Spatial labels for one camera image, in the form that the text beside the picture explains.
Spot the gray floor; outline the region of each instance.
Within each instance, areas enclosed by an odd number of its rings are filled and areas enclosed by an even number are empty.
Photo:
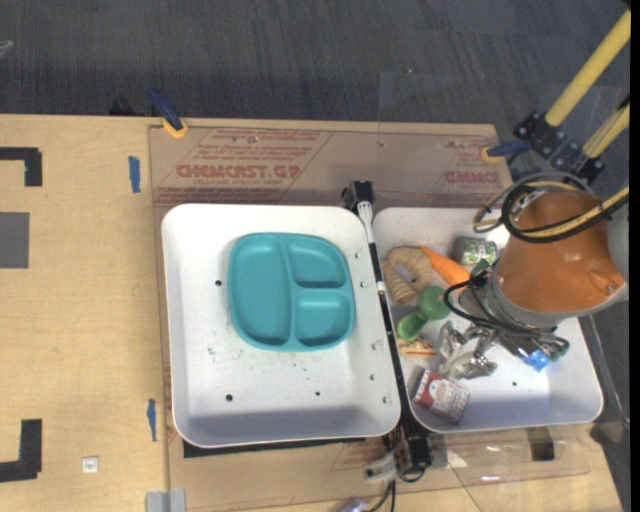
[[[621,0],[0,0],[0,112],[148,114],[162,90],[190,117],[493,123],[503,141],[553,103],[622,15]],[[629,45],[565,128],[579,142],[630,90]],[[629,135],[594,183],[629,177]],[[517,166],[535,165],[531,160]],[[630,414],[629,307],[596,316]],[[607,443],[630,509],[630,430]]]

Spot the gray square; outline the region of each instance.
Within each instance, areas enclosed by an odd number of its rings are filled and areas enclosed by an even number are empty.
[[[0,268],[29,268],[29,214],[0,212]]]

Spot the wooden table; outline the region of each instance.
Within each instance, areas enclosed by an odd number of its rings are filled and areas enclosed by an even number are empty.
[[[373,123],[187,122],[375,129]],[[0,161],[0,212],[30,215],[28,269],[0,268],[0,462],[18,459],[21,420],[42,420],[41,471],[37,479],[0,483],[3,512],[144,510],[147,492],[171,488],[149,172],[148,129],[159,124],[139,117],[0,116],[0,147],[35,147],[43,155],[42,187],[25,187],[23,162]],[[140,160],[140,193],[132,193],[129,156]],[[149,400],[156,405],[156,441]],[[620,510],[600,447],[588,436],[572,439],[581,474],[466,490],[406,488],[397,510]],[[83,472],[83,458],[94,456],[99,471]],[[230,463],[216,471],[228,482],[244,459],[224,457]],[[249,481],[256,485],[268,476],[260,467],[253,472]],[[193,510],[278,505],[260,502],[251,486],[244,506],[216,503],[212,492],[210,505],[193,503]],[[334,496],[326,489],[326,499]],[[273,510],[334,510],[339,503],[344,500]]]

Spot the green dumbbell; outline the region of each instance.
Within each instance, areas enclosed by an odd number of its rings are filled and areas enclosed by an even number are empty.
[[[416,309],[398,323],[398,335],[407,341],[418,337],[428,321],[446,318],[450,310],[443,300],[444,290],[439,286],[429,286],[420,295]]]

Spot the carrot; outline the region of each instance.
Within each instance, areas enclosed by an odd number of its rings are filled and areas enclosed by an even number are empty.
[[[442,256],[427,247],[420,247],[420,250],[429,256],[433,269],[440,274],[442,279],[449,283],[449,285],[453,286],[454,284],[463,283],[471,278],[471,272],[457,261]]]

